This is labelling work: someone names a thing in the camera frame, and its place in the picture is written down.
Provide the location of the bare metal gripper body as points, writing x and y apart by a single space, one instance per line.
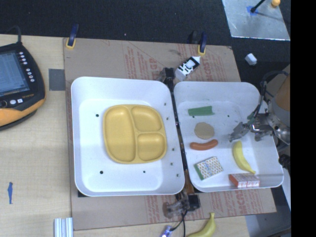
281 132

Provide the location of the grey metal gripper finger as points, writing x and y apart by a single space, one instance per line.
261 136
238 132

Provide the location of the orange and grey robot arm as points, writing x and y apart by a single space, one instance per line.
284 95

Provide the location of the white plastic tray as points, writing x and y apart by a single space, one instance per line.
89 132
259 157

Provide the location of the yellow banana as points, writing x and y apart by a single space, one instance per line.
207 228
240 157

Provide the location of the tan round biscuit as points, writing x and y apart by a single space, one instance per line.
204 130

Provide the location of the orange sausage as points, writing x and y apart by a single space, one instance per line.
204 145

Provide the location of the green celery stick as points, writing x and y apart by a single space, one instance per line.
200 111

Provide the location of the green and yellow patterned packet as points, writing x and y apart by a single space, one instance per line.
208 168

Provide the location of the red and white carton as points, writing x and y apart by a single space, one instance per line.
244 180

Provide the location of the thin black and white rod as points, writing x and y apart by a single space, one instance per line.
176 122

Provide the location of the small white block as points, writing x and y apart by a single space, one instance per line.
250 59

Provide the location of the black and white milk carton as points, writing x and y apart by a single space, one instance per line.
186 69

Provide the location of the yellow divided plate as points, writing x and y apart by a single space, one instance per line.
121 134

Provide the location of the brown cardboard board red print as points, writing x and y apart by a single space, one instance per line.
111 58

